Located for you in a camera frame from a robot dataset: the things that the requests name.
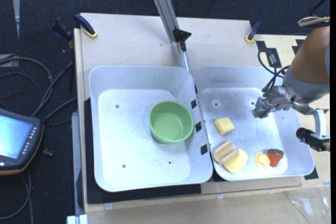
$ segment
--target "yellow cube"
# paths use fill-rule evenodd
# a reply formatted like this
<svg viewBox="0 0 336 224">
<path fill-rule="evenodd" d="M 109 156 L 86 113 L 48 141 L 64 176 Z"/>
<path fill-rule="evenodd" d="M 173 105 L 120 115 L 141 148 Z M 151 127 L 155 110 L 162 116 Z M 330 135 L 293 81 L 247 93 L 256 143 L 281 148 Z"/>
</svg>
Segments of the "yellow cube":
<svg viewBox="0 0 336 224">
<path fill-rule="evenodd" d="M 229 117 L 217 119 L 215 120 L 214 124 L 221 135 L 224 135 L 235 129 L 235 126 Z"/>
</svg>

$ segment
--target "blue clamp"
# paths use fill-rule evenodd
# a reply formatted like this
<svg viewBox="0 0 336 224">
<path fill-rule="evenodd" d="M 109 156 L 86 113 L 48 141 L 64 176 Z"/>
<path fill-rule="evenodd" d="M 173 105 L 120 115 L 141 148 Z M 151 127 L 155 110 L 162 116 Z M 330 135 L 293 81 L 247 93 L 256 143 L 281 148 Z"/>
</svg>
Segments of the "blue clamp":
<svg viewBox="0 0 336 224">
<path fill-rule="evenodd" d="M 98 33 L 93 29 L 89 22 L 84 19 L 84 17 L 79 14 L 75 15 L 75 20 L 84 28 L 84 33 L 87 34 L 90 38 L 96 38 Z"/>
<path fill-rule="evenodd" d="M 248 33 L 245 37 L 245 41 L 247 43 L 252 43 L 254 41 L 254 35 L 256 34 L 256 32 L 258 31 L 260 27 L 260 22 L 257 22 L 253 27 L 252 27 L 252 31 L 250 33 Z"/>
</svg>

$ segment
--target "yellow clamp pad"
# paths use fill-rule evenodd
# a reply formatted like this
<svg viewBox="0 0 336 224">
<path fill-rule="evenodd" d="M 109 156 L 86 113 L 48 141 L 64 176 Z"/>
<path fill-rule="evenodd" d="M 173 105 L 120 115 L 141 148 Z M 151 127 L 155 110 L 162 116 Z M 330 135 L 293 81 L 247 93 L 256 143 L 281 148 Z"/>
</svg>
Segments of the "yellow clamp pad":
<svg viewBox="0 0 336 224">
<path fill-rule="evenodd" d="M 247 35 L 246 35 L 246 37 L 245 37 L 245 41 L 247 42 L 247 43 L 252 43 L 253 41 L 254 41 L 254 37 L 252 38 L 252 39 L 248 39 L 248 36 L 250 35 L 250 33 L 247 33 Z"/>
<path fill-rule="evenodd" d="M 97 31 L 94 31 L 94 34 L 92 35 L 84 29 L 84 33 L 87 34 L 90 38 L 96 38 L 98 36 Z"/>
</svg>

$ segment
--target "black bracket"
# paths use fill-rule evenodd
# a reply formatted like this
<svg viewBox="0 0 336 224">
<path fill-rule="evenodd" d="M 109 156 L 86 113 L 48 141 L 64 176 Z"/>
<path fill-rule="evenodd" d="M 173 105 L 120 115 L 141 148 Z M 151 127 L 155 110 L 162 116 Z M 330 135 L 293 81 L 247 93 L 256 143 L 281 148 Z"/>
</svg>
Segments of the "black bracket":
<svg viewBox="0 0 336 224">
<path fill-rule="evenodd" d="M 187 48 L 185 46 L 185 41 L 188 39 L 189 36 L 191 36 L 191 33 L 183 31 L 183 30 L 175 29 L 173 30 L 173 35 L 174 35 L 175 41 L 180 42 L 181 49 L 183 51 L 187 51 Z"/>
</svg>

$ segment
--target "tray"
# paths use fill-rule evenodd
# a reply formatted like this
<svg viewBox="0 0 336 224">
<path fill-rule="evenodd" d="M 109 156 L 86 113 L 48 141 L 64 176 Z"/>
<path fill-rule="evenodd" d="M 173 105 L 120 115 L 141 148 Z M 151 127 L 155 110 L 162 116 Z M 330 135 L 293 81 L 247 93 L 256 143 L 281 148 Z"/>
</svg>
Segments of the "tray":
<svg viewBox="0 0 336 224">
<path fill-rule="evenodd" d="M 310 174 L 314 161 L 305 143 L 297 139 L 301 127 L 295 110 L 277 111 L 269 117 L 256 119 L 254 103 L 262 96 L 261 89 L 271 74 L 263 67 L 204 67 L 195 73 L 203 117 L 211 151 L 225 141 L 232 141 L 248 155 L 247 164 L 237 173 L 230 173 L 214 161 L 218 175 L 225 180 L 246 180 Z M 220 135 L 214 125 L 218 118 L 229 117 L 235 130 Z M 278 148 L 285 155 L 276 167 L 260 168 L 254 158 L 257 152 Z"/>
<path fill-rule="evenodd" d="M 213 167 L 192 75 L 182 67 L 99 66 L 89 76 L 94 171 L 106 191 L 199 184 Z M 163 144 L 150 131 L 151 107 L 174 100 L 195 128 L 184 142 Z"/>
</svg>

